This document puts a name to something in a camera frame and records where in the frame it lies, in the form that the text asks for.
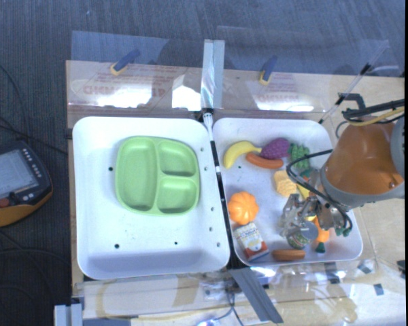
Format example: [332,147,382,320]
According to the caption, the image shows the green divided plate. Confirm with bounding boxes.
[114,135,201,216]

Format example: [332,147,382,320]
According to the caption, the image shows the white plastic tray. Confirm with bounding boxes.
[71,115,231,280]
[211,117,364,268]

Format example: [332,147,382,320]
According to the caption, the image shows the green broccoli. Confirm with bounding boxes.
[288,143,311,170]

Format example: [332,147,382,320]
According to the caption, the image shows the yellow corn cob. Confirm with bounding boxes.
[273,170,299,197]

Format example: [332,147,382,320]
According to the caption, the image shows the small can green red label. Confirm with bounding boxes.
[285,221,319,250]

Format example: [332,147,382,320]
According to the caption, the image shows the orange sausage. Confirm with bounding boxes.
[245,151,284,170]

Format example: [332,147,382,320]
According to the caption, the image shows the purple grapes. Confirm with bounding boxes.
[260,137,290,161]

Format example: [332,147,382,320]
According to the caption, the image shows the brown hot dog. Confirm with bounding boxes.
[271,249,307,262]

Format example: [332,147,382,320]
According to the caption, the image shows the orange carrot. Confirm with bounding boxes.
[313,215,330,254]

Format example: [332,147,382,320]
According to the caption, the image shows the orange pumpkin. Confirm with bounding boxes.
[227,191,260,225]

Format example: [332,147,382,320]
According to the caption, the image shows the yellow banana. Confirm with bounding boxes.
[223,140,262,169]

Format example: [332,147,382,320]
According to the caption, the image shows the white and orange carton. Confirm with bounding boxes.
[233,221,270,263]

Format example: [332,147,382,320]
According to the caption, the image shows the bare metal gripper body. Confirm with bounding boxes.
[301,195,331,222]

